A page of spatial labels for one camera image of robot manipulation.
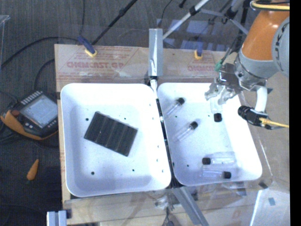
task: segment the black cable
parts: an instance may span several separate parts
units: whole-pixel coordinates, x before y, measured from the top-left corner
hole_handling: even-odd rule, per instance
[[[5,137],[0,137],[0,145],[5,145],[5,144],[9,144],[15,141],[18,141],[22,139],[22,137],[20,137],[17,133],[12,132],[8,135],[6,135]]]
[[[170,0],[170,1],[166,4],[165,8],[163,9],[162,16],[161,16],[161,21],[162,21],[162,19],[163,19],[163,16],[164,16],[164,13],[165,13],[166,8],[169,6],[169,4],[170,4],[172,1],[173,1],[173,0]]]
[[[79,31],[79,34],[81,35],[84,29],[84,23],[85,23],[85,13],[86,13],[86,0],[83,0],[83,17],[81,19],[81,28]]]
[[[66,38],[66,37],[45,37],[39,40],[36,40],[28,45],[26,45],[25,47],[21,48],[19,51],[17,51],[16,53],[14,53],[10,58],[8,58],[5,62],[3,62],[3,64],[1,65],[1,68],[3,69],[10,61],[12,61],[18,54],[22,53],[24,50],[26,50],[27,48],[31,47],[32,45],[42,42],[44,40],[50,40],[50,39],[67,39],[67,40],[73,40],[77,42],[77,39],[73,39],[73,38]]]
[[[162,226],[174,226],[174,223],[169,219],[168,216],[169,216],[169,208],[166,207],[166,216],[165,216]]]
[[[12,94],[10,94],[8,92],[5,92],[3,90],[0,90],[0,93],[7,95],[8,97],[12,98],[15,102],[18,102],[17,97],[15,97],[14,95],[12,95]]]
[[[4,131],[5,125],[4,123],[0,120],[0,134]]]
[[[3,204],[0,204],[0,206],[2,208],[7,208],[9,210],[7,218],[6,218],[6,220],[4,221],[4,223],[1,226],[5,226],[8,223],[8,221],[10,219],[10,214],[12,212],[11,208],[14,208],[14,211],[16,209],[23,209],[23,210],[25,209],[25,210],[27,210],[30,213],[32,213],[32,211],[34,211],[35,213],[39,213],[41,216],[43,216],[43,218],[46,218],[46,216],[47,216],[47,214],[45,212],[42,212],[42,211],[40,211],[38,209],[34,209],[34,208],[31,208],[31,207],[28,207],[28,206],[25,206],[25,205],[3,203]]]
[[[36,78],[35,78],[35,80],[34,80],[34,83],[33,83],[33,89],[36,89],[38,77],[39,77],[41,71],[43,70],[43,68],[46,67],[47,65],[53,63],[54,61],[55,61],[54,58],[53,58],[53,59],[50,59],[50,60],[48,60],[45,64],[43,64],[43,65],[41,66],[41,68],[38,70],[37,75],[36,75]]]
[[[262,5],[274,5],[274,4],[285,4],[285,3],[290,3],[290,1],[283,1],[283,2],[272,2],[272,1],[267,1],[267,0],[261,0],[257,1],[258,4]]]

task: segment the black wire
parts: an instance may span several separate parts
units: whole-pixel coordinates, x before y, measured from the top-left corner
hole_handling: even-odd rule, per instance
[[[5,129],[5,126],[4,126],[4,123],[0,120],[0,134],[4,131]]]
[[[173,0],[170,0],[170,1],[166,4],[165,8],[163,9],[162,16],[161,16],[161,21],[162,21],[163,16],[164,16],[165,9],[169,6],[169,4],[170,4],[172,1],[173,1]]]
[[[266,0],[259,0],[259,1],[257,1],[256,3],[257,3],[257,4],[262,4],[262,5],[274,5],[274,4],[290,3],[290,1],[272,2],[272,1],[266,1]]]
[[[36,40],[28,45],[26,45],[25,47],[21,48],[19,51],[17,51],[16,53],[14,53],[10,58],[8,58],[5,62],[3,62],[3,64],[1,65],[1,68],[3,69],[10,61],[12,61],[18,54],[22,53],[24,50],[26,50],[27,48],[31,47],[32,45],[42,42],[44,40],[50,40],[50,39],[67,39],[67,40],[73,40],[77,42],[77,39],[73,39],[73,38],[66,38],[66,37],[45,37],[39,40]]]
[[[18,141],[20,139],[22,139],[22,138],[18,134],[16,134],[15,132],[12,132],[11,134],[9,134],[5,137],[1,137],[0,144],[5,145],[5,144],[9,144],[9,143]]]
[[[79,34],[81,35],[84,29],[84,23],[85,23],[85,13],[86,13],[86,0],[83,0],[83,17],[81,19],[81,29],[79,31]]]
[[[7,95],[8,97],[12,98],[15,102],[18,102],[17,97],[15,97],[14,95],[12,95],[12,94],[10,94],[8,92],[5,92],[3,90],[0,90],[0,93]]]
[[[33,89],[36,89],[38,77],[39,77],[41,71],[43,70],[43,68],[44,68],[45,66],[47,66],[48,64],[53,63],[54,61],[55,61],[54,58],[53,58],[53,59],[50,59],[50,60],[48,60],[45,64],[43,64],[43,65],[41,66],[41,68],[38,70],[37,75],[36,75],[36,78],[35,78],[35,80],[34,80],[34,83],[33,83]]]
[[[42,212],[38,209],[34,209],[34,208],[31,208],[31,207],[28,207],[28,206],[25,206],[25,205],[18,205],[18,204],[9,204],[9,203],[3,203],[0,205],[1,207],[3,208],[7,208],[9,211],[8,211],[8,216],[6,218],[6,220],[4,221],[4,223],[1,225],[1,226],[4,226],[8,223],[9,221],[9,218],[10,218],[10,214],[12,212],[11,208],[14,208],[14,211],[16,210],[16,208],[20,208],[20,209],[26,209],[28,210],[29,212],[32,213],[32,211],[36,212],[36,213],[39,213],[41,216],[43,216],[44,218],[47,216],[47,214],[45,212]]]

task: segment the test tube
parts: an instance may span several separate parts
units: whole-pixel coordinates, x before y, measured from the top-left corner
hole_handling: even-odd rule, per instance
[[[209,180],[218,180],[218,179],[230,179],[232,174],[229,171],[202,168],[202,172],[200,176]]]
[[[170,105],[170,107],[166,110],[165,118],[168,118],[174,112],[179,110],[181,108],[181,105],[183,105],[184,103],[185,103],[185,100],[182,97],[175,100],[174,103],[172,105]]]
[[[172,141],[178,142],[184,140],[188,135],[190,135],[198,127],[198,123],[193,121],[188,126],[185,126],[176,132]]]
[[[206,155],[202,159],[203,165],[225,165],[230,166],[237,163],[234,152],[216,152]]]

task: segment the gray carpet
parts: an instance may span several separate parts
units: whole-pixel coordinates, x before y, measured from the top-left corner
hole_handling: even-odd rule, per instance
[[[54,94],[54,44],[75,44],[79,34],[93,40],[131,0],[0,0],[0,14],[9,15],[5,23],[0,70],[0,111],[12,101],[33,89]],[[147,46],[128,33],[118,40],[113,31],[140,30],[147,35],[158,21],[166,30],[172,19],[181,19],[189,8],[201,0],[138,0],[98,44]],[[228,0],[210,0],[205,9],[220,11]],[[249,11],[246,24],[251,24],[256,12]],[[240,21],[242,9],[236,20]],[[196,14],[190,20],[208,21],[212,15]],[[224,44],[231,41],[224,37]],[[6,129],[0,138],[12,132]],[[60,198],[59,150],[57,135],[38,143],[13,135],[10,142],[0,145],[0,226],[44,225],[47,211],[62,208]],[[26,174],[35,159],[40,159],[37,178],[26,184]]]

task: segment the black rubber stopper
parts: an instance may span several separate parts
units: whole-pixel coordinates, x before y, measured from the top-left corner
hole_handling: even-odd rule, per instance
[[[193,121],[192,123],[190,123],[190,126],[192,127],[192,129],[195,129],[196,127],[198,127],[198,124]]]
[[[226,179],[231,178],[231,172],[229,172],[229,171],[224,171],[223,174],[224,174],[224,178],[226,178]]]
[[[184,103],[185,103],[185,100],[184,100],[184,98],[178,98],[177,100],[176,100],[177,102],[179,102],[180,103],[180,105],[183,105]]]
[[[211,159],[210,159],[209,157],[204,157],[204,158],[202,159],[202,163],[203,163],[204,165],[210,165],[210,164],[211,164]]]
[[[221,113],[215,113],[214,114],[214,121],[215,122],[221,122],[222,121],[222,114]]]

